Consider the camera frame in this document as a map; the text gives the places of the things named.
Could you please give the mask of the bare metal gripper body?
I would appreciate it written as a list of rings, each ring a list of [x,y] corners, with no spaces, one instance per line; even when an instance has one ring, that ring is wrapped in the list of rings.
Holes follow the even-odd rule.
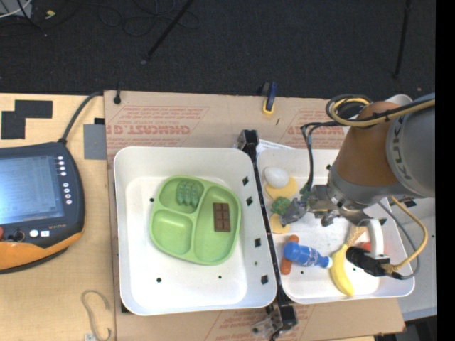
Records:
[[[320,220],[325,212],[336,211],[338,213],[337,218],[344,218],[352,222],[351,213],[346,208],[348,204],[348,197],[338,188],[332,188],[328,185],[315,185],[306,201],[306,209]]]

